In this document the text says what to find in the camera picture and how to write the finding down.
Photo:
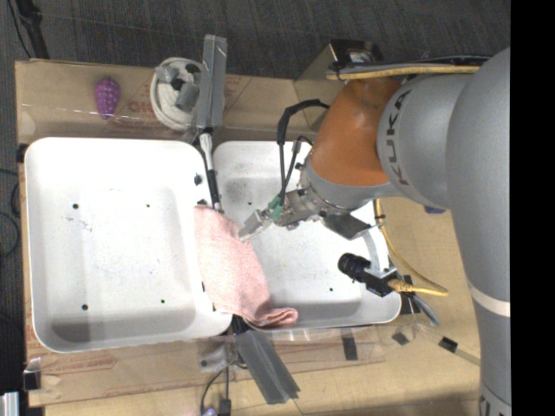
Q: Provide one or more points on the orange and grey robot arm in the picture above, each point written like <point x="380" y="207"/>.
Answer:
<point x="433" y="145"/>

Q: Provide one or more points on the brown cardboard board red print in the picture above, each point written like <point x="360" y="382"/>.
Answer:
<point x="73" y="124"/>

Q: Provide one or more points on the black cylinder on white bracket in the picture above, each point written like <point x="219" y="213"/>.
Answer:
<point x="376" y="279"/>

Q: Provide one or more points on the white plastic tray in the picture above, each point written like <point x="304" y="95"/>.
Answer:
<point x="303" y="267"/>
<point x="117" y="249"/>

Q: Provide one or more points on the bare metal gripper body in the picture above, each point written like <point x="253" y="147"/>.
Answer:
<point x="299" y="208"/>

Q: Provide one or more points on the white round bowl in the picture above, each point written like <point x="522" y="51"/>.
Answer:
<point x="167" y="102"/>

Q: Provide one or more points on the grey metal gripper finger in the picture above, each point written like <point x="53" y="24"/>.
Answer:
<point x="265" y="227"/>
<point x="253" y="220"/>

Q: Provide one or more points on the purple grapes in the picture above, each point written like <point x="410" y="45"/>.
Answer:
<point x="107" y="98"/>

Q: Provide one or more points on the pink cloth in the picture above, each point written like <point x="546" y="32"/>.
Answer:
<point x="230" y="267"/>

